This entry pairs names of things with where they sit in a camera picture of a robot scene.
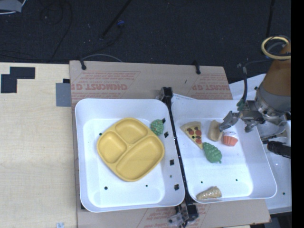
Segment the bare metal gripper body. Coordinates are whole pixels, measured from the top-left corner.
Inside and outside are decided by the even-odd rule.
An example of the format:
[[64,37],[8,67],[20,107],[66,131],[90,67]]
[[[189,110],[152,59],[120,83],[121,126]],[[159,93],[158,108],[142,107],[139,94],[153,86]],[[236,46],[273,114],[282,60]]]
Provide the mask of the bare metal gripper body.
[[239,118],[248,126],[264,124],[265,122],[270,122],[274,125],[281,125],[284,121],[283,115],[289,113],[289,111],[276,110],[264,100],[244,101],[243,99],[238,102],[238,111]]

